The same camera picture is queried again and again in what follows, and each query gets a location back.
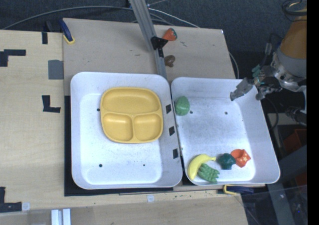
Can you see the light green toy cabbage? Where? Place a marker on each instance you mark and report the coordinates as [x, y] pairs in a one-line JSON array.
[[182, 105]]

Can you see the white plastic tray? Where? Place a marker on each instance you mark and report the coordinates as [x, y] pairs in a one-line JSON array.
[[119, 164], [219, 129]]

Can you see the green toy bean bunch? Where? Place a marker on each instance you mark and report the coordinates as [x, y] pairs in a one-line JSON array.
[[208, 174]]

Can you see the brown cardboard board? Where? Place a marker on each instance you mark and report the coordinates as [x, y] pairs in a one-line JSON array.
[[112, 49]]

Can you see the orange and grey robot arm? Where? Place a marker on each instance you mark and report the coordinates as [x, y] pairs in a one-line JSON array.
[[295, 42]]

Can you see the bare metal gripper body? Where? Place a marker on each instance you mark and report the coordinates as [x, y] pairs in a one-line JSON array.
[[279, 77]]

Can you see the brown toy biscuit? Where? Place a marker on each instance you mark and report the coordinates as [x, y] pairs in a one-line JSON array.
[[169, 61]]

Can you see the yellow divided plate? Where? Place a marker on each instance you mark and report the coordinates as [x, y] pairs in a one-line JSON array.
[[129, 102]]

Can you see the dark green broccoli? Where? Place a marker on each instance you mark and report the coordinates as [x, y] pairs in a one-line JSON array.
[[226, 161]]

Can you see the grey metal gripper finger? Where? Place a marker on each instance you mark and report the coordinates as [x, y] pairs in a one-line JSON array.
[[260, 94], [240, 90]]

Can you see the yellow banana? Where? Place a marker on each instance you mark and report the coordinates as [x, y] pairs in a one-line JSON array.
[[195, 165]]

